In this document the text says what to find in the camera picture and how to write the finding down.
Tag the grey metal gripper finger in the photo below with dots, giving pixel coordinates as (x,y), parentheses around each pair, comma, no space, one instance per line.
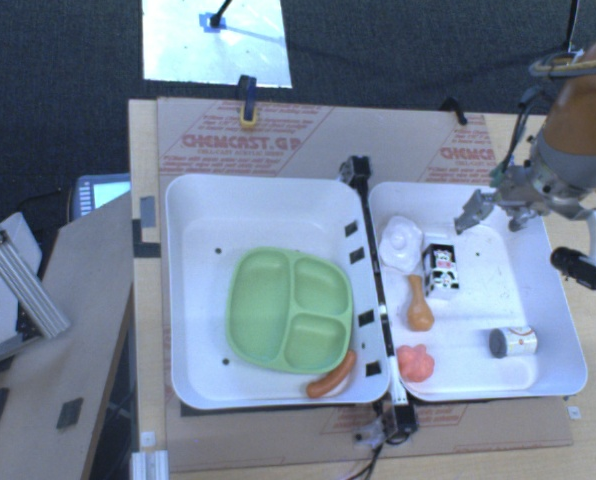
(474,210)
(521,218)

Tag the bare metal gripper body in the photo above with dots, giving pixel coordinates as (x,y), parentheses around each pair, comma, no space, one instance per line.
(525,185)

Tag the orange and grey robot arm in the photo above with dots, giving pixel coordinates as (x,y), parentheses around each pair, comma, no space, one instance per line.
(580,118)

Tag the black and white milk carton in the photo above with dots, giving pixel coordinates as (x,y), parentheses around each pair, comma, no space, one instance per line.
(442,270)

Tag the white plastic tray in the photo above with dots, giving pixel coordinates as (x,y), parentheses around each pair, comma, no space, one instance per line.
(203,288)
(503,288)

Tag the white toy fried egg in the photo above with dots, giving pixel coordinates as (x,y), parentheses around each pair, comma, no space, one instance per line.
(400,243)

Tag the orange toy chicken drumstick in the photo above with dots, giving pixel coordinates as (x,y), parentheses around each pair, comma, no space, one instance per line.
(420,313)

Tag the thin black and white rod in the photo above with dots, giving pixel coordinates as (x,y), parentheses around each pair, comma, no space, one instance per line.
(379,288)

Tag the small white and grey can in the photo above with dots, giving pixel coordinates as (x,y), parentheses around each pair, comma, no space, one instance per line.
(515,341)

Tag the pink lumpy toy food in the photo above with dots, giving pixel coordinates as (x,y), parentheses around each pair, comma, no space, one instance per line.
(415,364)

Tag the brown cardboard board red print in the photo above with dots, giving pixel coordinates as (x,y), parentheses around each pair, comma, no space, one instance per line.
(288,138)

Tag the orange toy sausage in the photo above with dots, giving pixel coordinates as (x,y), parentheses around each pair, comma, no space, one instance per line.
(330,380)

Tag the green divided plate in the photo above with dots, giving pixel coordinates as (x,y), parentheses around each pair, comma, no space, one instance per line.
(263,308)

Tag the black cylinder on white bracket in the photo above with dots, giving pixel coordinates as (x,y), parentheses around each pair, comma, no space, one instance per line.
(578,265)

